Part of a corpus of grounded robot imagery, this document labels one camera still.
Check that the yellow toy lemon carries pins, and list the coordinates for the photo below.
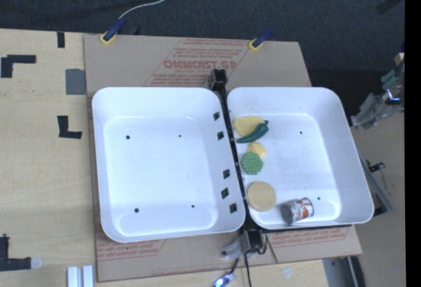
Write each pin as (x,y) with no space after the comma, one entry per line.
(245,124)

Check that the thin black rod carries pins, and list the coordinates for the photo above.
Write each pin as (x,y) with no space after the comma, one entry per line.
(234,154)

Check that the green toy pepper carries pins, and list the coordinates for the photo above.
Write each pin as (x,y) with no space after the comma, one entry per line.
(255,135)

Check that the small yellow toy food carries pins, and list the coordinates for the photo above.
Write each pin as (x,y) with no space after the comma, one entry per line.
(258,148)

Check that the green toy grapes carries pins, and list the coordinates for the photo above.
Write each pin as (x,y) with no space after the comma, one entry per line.
(252,163)

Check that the white plastic tray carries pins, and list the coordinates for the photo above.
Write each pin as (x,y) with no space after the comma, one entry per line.
(296,164)
(164,164)

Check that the tan round biscuit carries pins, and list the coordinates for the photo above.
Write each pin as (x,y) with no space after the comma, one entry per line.
(261,196)

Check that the brown cardboard board red print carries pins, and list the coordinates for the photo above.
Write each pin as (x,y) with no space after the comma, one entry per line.
(131,58)

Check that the red and white can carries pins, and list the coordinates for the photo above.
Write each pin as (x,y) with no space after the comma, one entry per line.
(299,210)

